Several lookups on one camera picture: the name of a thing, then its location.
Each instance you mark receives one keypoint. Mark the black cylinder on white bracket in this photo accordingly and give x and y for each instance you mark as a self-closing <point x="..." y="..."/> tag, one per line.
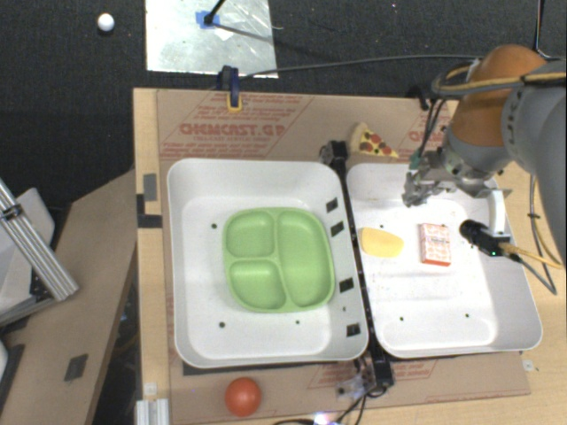
<point x="477" y="233"/>

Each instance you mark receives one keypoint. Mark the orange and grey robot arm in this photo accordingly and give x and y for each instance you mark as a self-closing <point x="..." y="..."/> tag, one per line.
<point x="487" y="113"/>

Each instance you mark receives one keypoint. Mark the white plastic tray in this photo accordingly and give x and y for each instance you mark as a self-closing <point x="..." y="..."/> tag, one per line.
<point x="199" y="326"/>
<point x="443" y="317"/>

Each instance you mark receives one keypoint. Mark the thin black rod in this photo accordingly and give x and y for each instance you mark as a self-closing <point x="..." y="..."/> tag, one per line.
<point x="356" y="246"/>

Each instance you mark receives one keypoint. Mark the green divided plate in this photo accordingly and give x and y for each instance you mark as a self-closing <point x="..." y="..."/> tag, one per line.
<point x="301" y="259"/>

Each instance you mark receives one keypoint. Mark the yellow toy cheese wedge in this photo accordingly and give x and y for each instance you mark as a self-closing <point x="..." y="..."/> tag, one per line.
<point x="380" y="242"/>

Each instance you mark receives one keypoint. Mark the toy pizza slice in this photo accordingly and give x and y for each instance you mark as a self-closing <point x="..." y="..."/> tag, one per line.
<point x="371" y="142"/>

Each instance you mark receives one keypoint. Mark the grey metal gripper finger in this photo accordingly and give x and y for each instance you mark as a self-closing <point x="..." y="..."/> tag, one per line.
<point x="410" y="194"/>
<point x="427" y="196"/>

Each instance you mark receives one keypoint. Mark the orange and white carton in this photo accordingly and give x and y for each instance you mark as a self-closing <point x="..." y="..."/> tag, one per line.
<point x="435" y="244"/>

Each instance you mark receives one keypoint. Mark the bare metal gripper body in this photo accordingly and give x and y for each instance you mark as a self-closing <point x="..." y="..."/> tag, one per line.
<point x="436" y="173"/>

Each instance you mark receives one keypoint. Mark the brown cardboard board red print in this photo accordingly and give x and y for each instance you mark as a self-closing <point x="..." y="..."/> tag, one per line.
<point x="266" y="122"/>

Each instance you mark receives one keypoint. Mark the shiny metal sheet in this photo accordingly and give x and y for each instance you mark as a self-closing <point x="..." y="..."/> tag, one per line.
<point x="177" y="38"/>

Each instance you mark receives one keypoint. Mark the red ball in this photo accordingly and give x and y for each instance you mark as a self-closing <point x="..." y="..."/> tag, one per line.
<point x="243" y="396"/>

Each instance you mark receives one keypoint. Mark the white ball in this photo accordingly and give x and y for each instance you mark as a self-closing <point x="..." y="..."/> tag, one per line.
<point x="106" y="21"/>

